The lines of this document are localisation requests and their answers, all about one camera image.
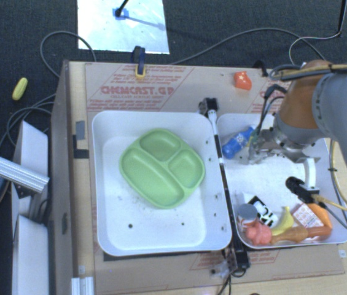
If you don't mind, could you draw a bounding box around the thin black and white rod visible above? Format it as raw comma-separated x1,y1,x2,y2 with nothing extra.
208,111,239,252

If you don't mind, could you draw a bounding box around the orange small carton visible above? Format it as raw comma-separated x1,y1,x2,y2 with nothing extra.
233,71,252,91

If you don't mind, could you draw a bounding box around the orange carrot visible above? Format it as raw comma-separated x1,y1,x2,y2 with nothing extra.
306,203,333,229

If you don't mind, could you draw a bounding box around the black and white carton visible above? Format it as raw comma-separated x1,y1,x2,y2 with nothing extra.
243,192,280,229

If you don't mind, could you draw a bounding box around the white plastic tray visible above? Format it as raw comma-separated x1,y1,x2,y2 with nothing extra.
92,109,233,257
216,112,347,250

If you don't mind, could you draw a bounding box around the green divided plate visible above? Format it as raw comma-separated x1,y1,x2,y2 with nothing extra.
119,128,206,210

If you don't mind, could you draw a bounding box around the black cylinder on white bracket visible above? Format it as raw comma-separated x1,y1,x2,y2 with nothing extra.
285,157,321,204

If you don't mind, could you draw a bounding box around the yellow oblong toy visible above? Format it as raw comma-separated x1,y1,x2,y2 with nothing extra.
12,77,28,101

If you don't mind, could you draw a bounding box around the white carton with orange print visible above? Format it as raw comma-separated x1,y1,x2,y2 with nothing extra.
292,203,324,229

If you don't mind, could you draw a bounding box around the brown cardboard board red print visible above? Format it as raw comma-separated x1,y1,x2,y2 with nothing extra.
84,61,346,284

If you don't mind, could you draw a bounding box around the orange can with grey lid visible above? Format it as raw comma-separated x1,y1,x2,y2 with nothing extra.
236,203,259,229

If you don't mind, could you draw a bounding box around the tan toy drumstick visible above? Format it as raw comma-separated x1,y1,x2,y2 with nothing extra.
270,227,311,245

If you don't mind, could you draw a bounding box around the blue plastic bottle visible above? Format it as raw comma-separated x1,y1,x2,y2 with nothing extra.
221,126,257,160

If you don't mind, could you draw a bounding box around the yellow banana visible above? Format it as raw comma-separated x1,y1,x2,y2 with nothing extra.
270,206,294,237

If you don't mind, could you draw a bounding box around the pink toy food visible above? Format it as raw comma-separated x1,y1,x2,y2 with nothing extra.
246,224,273,246

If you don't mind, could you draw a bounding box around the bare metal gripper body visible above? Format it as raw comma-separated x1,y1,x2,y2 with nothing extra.
251,128,319,165

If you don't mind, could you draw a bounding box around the black block with thin wires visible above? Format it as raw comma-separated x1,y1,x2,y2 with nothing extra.
224,246,251,272
198,97,220,115

